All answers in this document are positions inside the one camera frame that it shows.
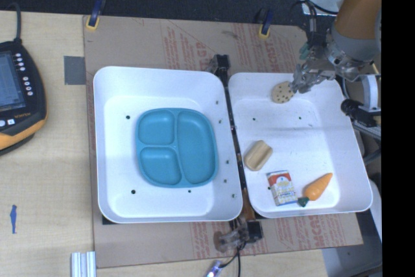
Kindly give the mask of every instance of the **toy carrot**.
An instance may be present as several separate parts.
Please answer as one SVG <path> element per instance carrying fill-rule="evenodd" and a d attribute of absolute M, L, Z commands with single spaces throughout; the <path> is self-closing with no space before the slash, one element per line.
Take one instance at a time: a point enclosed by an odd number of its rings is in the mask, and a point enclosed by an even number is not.
<path fill-rule="evenodd" d="M 305 207 L 309 200 L 315 201 L 329 185 L 331 178 L 333 177 L 333 173 L 326 173 L 324 176 L 321 176 L 319 179 L 311 182 L 304 191 L 304 197 L 300 197 L 298 199 L 298 204 L 301 207 Z"/>

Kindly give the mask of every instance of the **blue marker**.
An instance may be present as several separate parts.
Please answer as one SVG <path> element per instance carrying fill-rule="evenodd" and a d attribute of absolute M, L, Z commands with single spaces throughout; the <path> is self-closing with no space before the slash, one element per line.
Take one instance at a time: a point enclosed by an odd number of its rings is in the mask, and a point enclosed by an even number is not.
<path fill-rule="evenodd" d="M 10 212 L 10 219 L 12 220 L 12 230 L 13 230 L 13 234 L 17 233 L 16 232 L 16 218 L 18 217 L 18 213 L 16 211 L 18 207 L 13 204 L 12 206 L 12 211 Z"/>

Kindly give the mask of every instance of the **round cracker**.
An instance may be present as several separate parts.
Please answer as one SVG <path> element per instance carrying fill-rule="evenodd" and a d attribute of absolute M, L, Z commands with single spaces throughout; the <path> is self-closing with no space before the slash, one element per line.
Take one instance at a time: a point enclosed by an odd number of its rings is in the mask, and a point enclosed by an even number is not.
<path fill-rule="evenodd" d="M 289 81 L 281 82 L 272 88 L 271 97 L 275 103 L 286 103 L 292 96 L 294 96 L 294 93 L 290 88 Z"/>

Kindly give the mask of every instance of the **small box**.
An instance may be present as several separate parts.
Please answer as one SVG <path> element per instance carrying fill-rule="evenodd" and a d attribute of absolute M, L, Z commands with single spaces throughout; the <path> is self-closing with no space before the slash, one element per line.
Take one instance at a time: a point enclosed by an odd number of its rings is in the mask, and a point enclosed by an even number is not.
<path fill-rule="evenodd" d="M 267 178 L 277 206 L 297 202 L 296 192 L 287 170 L 267 173 Z"/>

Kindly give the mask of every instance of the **blue clamp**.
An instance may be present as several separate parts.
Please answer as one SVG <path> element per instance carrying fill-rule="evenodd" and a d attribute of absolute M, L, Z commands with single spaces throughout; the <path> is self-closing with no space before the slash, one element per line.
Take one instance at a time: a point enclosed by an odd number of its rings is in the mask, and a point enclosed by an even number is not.
<path fill-rule="evenodd" d="M 91 15 L 88 16 L 86 20 L 85 27 L 89 30 L 97 30 L 98 23 L 99 23 L 99 16 L 104 10 L 105 7 L 105 0 L 95 0 L 95 4 L 92 8 Z"/>
<path fill-rule="evenodd" d="M 272 16 L 274 14 L 271 10 L 268 10 L 265 19 L 263 20 L 263 24 L 259 28 L 258 36 L 259 38 L 265 40 L 270 36 L 270 26 L 272 21 Z"/>

